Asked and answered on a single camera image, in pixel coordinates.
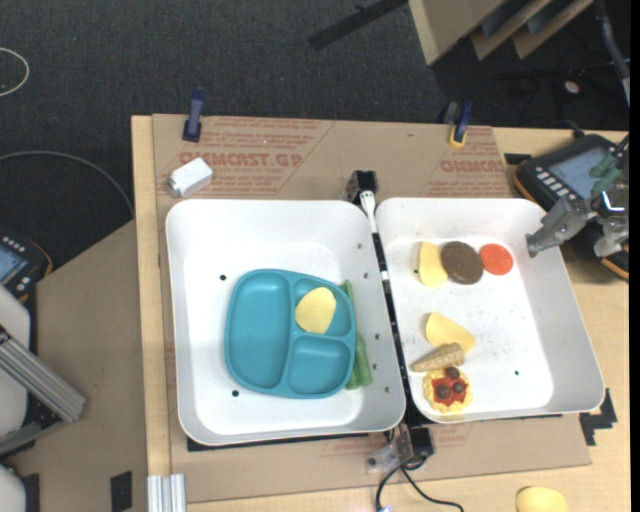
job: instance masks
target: white tray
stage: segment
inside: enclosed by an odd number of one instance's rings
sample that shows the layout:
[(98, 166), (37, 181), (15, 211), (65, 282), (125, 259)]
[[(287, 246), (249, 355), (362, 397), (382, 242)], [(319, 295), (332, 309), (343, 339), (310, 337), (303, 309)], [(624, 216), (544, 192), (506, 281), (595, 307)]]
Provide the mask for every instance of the white tray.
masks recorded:
[[(383, 431), (405, 410), (405, 395), (364, 214), (344, 201), (191, 199), (166, 220), (178, 413), (205, 445)], [(236, 281), (275, 268), (353, 285), (358, 332), (373, 383), (321, 399), (243, 388), (224, 363), (224, 324)]]
[[(389, 199), (376, 211), (412, 399), (429, 419), (452, 423), (581, 412), (597, 408), (604, 384), (559, 249), (529, 257), (525, 234), (544, 211), (524, 199)], [(422, 241), (497, 242), (514, 256), (504, 276), (484, 272), (464, 285), (424, 286), (414, 272)], [(473, 402), (458, 414), (433, 409), (423, 373), (411, 365), (433, 350), (425, 320), (438, 312), (476, 338), (460, 369)]]

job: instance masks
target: yellow cheese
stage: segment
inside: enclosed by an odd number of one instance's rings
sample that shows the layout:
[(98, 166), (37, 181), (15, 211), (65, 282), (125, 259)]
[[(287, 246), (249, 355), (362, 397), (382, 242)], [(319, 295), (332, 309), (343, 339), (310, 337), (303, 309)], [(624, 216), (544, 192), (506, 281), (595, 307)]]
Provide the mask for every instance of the yellow cheese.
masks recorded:
[(420, 244), (420, 280), (430, 288), (437, 288), (447, 280), (447, 271), (440, 261), (440, 247), (430, 242)]
[(518, 512), (568, 512), (560, 491), (548, 487), (525, 487), (516, 495)]
[(468, 353), (476, 344), (476, 339), (461, 325), (440, 313), (431, 313), (425, 328), (427, 341), (435, 347), (457, 343), (464, 353)]
[(336, 298), (324, 286), (314, 288), (300, 299), (295, 309), (296, 323), (301, 329), (324, 334), (336, 312)]

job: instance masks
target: wire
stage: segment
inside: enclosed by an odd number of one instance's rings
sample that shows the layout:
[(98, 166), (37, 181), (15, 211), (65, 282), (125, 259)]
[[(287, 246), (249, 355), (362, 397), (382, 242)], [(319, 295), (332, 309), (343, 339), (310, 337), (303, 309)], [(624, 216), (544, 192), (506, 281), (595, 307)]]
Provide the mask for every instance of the wire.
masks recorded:
[(622, 81), (622, 85), (625, 90), (625, 95), (627, 97), (627, 103), (631, 104), (631, 70), (629, 66), (627, 66), (627, 62), (622, 55), (622, 52), (616, 45), (615, 38), (613, 36), (613, 29), (611, 27), (611, 20), (609, 19), (609, 14), (607, 13), (607, 7), (604, 3), (604, 0), (594, 0), (593, 7), (596, 11), (596, 19), (600, 22), (600, 27), (602, 29), (602, 39), (604, 41), (604, 45), (606, 46), (611, 58), (613, 59), (614, 65), (616, 67), (616, 71), (618, 72), (618, 76)]
[(29, 67), (29, 63), (27, 62), (27, 59), (25, 59), (22, 55), (20, 55), (17, 52), (14, 52), (13, 50), (9, 50), (9, 48), (0, 47), (0, 53), (2, 52), (8, 53), (9, 55), (13, 55), (16, 59), (20, 60), (24, 64), (25, 73), (24, 73), (24, 77), (22, 78), (22, 81), (18, 85), (9, 89), (8, 91), (0, 92), (0, 98), (2, 98), (3, 96), (9, 96), (9, 94), (16, 92), (18, 89), (21, 89), (22, 86), (27, 83), (27, 80), (29, 79), (29, 75), (31, 74), (31, 68)]
[(109, 183), (111, 183), (115, 187), (115, 189), (118, 191), (118, 193), (124, 199), (124, 202), (126, 203), (127, 208), (129, 209), (129, 212), (131, 213), (131, 216), (135, 217), (135, 210), (133, 208), (133, 204), (129, 200), (129, 197), (127, 197), (126, 192), (118, 184), (118, 182), (116, 180), (114, 180), (109, 175), (109, 173), (107, 173), (104, 169), (101, 169), (97, 165), (92, 164), (91, 162), (88, 162), (87, 160), (84, 160), (84, 159), (79, 158), (79, 157), (74, 156), (74, 155), (69, 155), (67, 153), (60, 153), (58, 151), (40, 151), (40, 150), (36, 150), (36, 151), (18, 151), (17, 153), (9, 153), (8, 155), (0, 156), (0, 163), (6, 162), (7, 160), (12, 160), (14, 158), (23, 158), (23, 157), (29, 157), (29, 156), (53, 156), (53, 157), (57, 157), (57, 158), (63, 158), (63, 159), (66, 159), (66, 160), (71, 160), (73, 162), (80, 163), (82, 165), (85, 165), (85, 166), (89, 167), (90, 169), (93, 169), (97, 173), (99, 173), (102, 176), (104, 176), (109, 181)]
[(420, 489), (418, 487), (418, 485), (409, 476), (408, 471), (414, 471), (414, 470), (422, 467), (426, 461), (427, 461), (426, 457), (418, 457), (417, 460), (412, 459), (412, 460), (410, 460), (408, 462), (405, 462), (403, 464), (399, 464), (398, 466), (393, 468), (387, 474), (387, 476), (385, 476), (382, 479), (380, 484), (378, 484), (378, 489), (376, 490), (376, 511), (382, 510), (382, 504), (381, 504), (381, 501), (380, 501), (380, 498), (382, 496), (382, 489), (384, 489), (384, 486), (386, 485), (386, 483), (389, 481), (389, 479), (393, 475), (395, 475), (398, 471), (401, 471), (402, 474), (405, 476), (405, 478), (409, 481), (411, 486), (416, 491), (418, 491), (418, 494), (420, 494), (420, 496), (422, 496), (425, 500), (430, 501), (431, 503), (435, 503), (436, 505), (445, 505), (445, 506), (448, 506), (448, 507), (454, 507), (454, 508), (457, 508), (460, 512), (464, 512), (464, 509), (458, 503), (454, 503), (453, 501), (438, 500), (438, 499), (435, 499), (435, 498), (432, 498), (432, 497), (428, 496), (427, 494), (424, 493), (424, 491), (422, 491), (422, 489)]

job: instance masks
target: screen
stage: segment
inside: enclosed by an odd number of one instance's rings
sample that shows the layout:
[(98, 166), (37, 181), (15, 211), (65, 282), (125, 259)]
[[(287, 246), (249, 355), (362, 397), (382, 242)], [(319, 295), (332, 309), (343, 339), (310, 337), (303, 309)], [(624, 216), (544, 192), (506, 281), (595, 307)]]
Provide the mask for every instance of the screen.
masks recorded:
[(599, 164), (608, 151), (602, 147), (591, 148), (580, 155), (549, 166), (549, 171), (571, 187), (582, 199), (591, 196), (591, 189), (600, 178), (592, 178), (589, 171)]
[(0, 245), (0, 281), (3, 284), (26, 264), (27, 260)]

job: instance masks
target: dark gray carpet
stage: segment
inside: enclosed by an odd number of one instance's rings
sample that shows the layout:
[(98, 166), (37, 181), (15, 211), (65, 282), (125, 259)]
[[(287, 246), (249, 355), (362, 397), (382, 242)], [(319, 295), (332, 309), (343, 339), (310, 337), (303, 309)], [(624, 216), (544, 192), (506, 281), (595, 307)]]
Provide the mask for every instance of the dark gray carpet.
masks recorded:
[[(0, 157), (70, 153), (107, 171), (132, 198), (130, 116), (186, 113), (194, 86), (205, 114), (373, 121), (437, 121), (470, 99), (475, 123), (628, 129), (610, 66), (589, 71), (584, 94), (558, 101), (564, 75), (497, 80), (508, 72), (580, 68), (609, 59), (591, 10), (520, 60), (510, 43), (479, 62), (468, 39), (432, 67), (403, 6), (322, 48), (309, 38), (377, 0), (0, 0), (0, 47), (31, 67), (0, 97)], [(610, 2), (629, 55), (630, 0)], [(0, 53), (0, 94), (22, 67)], [(54, 157), (0, 162), (0, 223), (40, 243), (62, 265), (129, 219), (97, 172)]]

